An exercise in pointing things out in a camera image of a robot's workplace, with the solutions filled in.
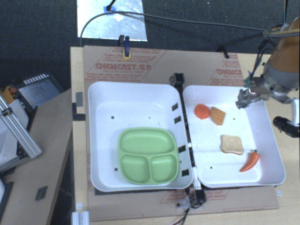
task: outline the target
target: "dark floor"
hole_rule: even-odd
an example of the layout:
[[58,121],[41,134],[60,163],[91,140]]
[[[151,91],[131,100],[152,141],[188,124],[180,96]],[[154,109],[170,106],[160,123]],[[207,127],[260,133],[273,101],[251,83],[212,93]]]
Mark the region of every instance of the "dark floor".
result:
[[[79,45],[76,0],[0,0],[0,87],[23,76],[50,71],[70,88],[71,46]],[[284,0],[142,0],[144,13],[178,19],[268,29],[282,23]],[[289,0],[287,19],[299,16],[299,0]],[[262,33],[212,25],[145,19],[148,42],[133,47],[256,53]],[[83,44],[116,46],[116,41]],[[72,191],[69,160],[52,224],[69,224]]]

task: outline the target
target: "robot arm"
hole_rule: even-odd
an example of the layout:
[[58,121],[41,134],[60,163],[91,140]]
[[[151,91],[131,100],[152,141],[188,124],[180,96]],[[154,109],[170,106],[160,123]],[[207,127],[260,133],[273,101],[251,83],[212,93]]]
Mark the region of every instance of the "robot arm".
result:
[[299,137],[299,100],[287,94],[299,88],[299,27],[300,19],[296,18],[290,25],[281,27],[281,31],[266,32],[268,37],[280,38],[270,59],[264,64],[263,74],[253,77],[262,56],[255,62],[253,73],[245,80],[247,89],[240,90],[236,106],[248,107],[250,103],[270,97],[282,104],[291,104],[293,119],[289,121],[276,117],[274,125],[293,137]]

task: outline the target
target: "bread slice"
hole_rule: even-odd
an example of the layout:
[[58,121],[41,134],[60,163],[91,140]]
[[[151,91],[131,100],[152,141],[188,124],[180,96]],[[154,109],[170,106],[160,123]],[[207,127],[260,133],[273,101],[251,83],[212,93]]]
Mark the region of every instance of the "bread slice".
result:
[[211,119],[221,126],[223,124],[226,113],[220,109],[217,109],[216,107],[211,107],[210,115]]
[[222,135],[221,151],[224,153],[235,153],[242,155],[244,149],[242,146],[242,140],[239,136]]

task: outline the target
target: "green plate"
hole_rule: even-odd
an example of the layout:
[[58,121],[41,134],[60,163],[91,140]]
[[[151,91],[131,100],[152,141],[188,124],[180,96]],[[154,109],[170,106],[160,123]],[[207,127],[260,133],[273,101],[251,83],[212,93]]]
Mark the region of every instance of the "green plate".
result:
[[179,170],[176,141],[171,133],[160,128],[123,131],[118,140],[118,158],[123,177],[134,184],[169,183]]

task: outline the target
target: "white plastic container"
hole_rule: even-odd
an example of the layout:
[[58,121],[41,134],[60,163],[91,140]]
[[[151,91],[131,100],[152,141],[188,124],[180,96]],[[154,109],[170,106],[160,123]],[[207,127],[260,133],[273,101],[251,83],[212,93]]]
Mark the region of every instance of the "white plastic container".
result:
[[[239,110],[237,87],[188,86],[183,97],[194,152],[196,174],[192,173],[180,96],[166,84],[96,82],[88,91],[90,113],[91,180],[105,192],[180,189],[188,187],[193,176],[210,188],[277,185],[285,170],[263,101]],[[211,118],[200,120],[194,114],[197,104],[215,106],[226,112],[222,126]],[[179,153],[179,173],[168,184],[137,185],[126,181],[118,164],[118,138],[127,128],[150,127],[169,131]],[[222,153],[221,135],[241,137],[244,154]],[[249,153],[257,149],[258,163],[239,172]]]

